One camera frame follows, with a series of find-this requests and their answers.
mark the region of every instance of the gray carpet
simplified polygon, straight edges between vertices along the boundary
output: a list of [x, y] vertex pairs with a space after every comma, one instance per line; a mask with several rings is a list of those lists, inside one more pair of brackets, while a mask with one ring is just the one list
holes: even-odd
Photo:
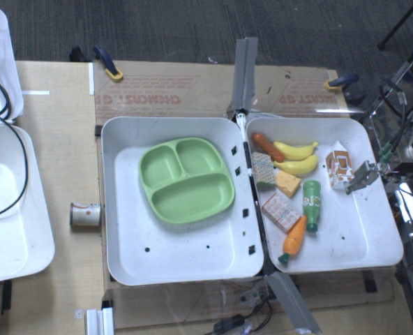
[[413, 13], [383, 51], [377, 44], [413, 0], [0, 0], [15, 58], [68, 61], [94, 44], [113, 59], [233, 64], [236, 39], [259, 38], [258, 64], [357, 73], [377, 97], [413, 51]]

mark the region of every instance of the bottle cap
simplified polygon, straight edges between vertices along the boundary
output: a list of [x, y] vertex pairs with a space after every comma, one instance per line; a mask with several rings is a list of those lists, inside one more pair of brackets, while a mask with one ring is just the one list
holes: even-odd
[[303, 190], [306, 190], [307, 188], [318, 188], [318, 190], [320, 190], [321, 184], [316, 180], [308, 180], [303, 184]]
[[308, 223], [306, 226], [307, 232], [315, 233], [318, 231], [318, 225], [316, 223]]
[[289, 262], [290, 254], [289, 253], [284, 253], [282, 256], [278, 258], [278, 260], [283, 263], [284, 265], [287, 265]]

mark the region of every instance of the wooden table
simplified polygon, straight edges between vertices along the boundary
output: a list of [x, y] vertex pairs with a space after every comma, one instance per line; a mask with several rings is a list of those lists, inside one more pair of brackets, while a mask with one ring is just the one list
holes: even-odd
[[[24, 114], [16, 124], [35, 147], [56, 253], [39, 274], [13, 279], [11, 310], [0, 334], [84, 334], [85, 309], [101, 307], [104, 294], [101, 229], [69, 225], [71, 202], [99, 202], [95, 103], [88, 64], [18, 61]], [[34, 91], [49, 91], [35, 94]], [[403, 290], [394, 278], [390, 301], [313, 311], [324, 334], [413, 334]], [[262, 318], [255, 318], [257, 324]], [[159, 326], [119, 334], [204, 334], [212, 322]], [[296, 334], [284, 313], [263, 334]]]

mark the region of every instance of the green plate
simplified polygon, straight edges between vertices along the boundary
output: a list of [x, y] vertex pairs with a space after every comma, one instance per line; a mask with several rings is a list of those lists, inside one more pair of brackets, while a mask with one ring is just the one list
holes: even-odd
[[140, 158], [140, 181], [162, 221], [191, 223], [228, 208], [234, 184], [216, 148], [187, 137], [148, 149]]

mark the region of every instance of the toy banana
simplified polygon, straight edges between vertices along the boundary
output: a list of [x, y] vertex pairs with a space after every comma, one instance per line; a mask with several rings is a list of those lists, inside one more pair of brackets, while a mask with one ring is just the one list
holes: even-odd
[[313, 142], [306, 147], [291, 147], [283, 142], [274, 142], [273, 146], [277, 148], [284, 157], [288, 160], [304, 160], [313, 154], [313, 149], [318, 145], [317, 142]]
[[291, 175], [301, 175], [311, 172], [317, 167], [317, 164], [318, 157], [315, 154], [312, 154], [301, 161], [285, 161], [284, 163], [273, 162], [274, 166]]

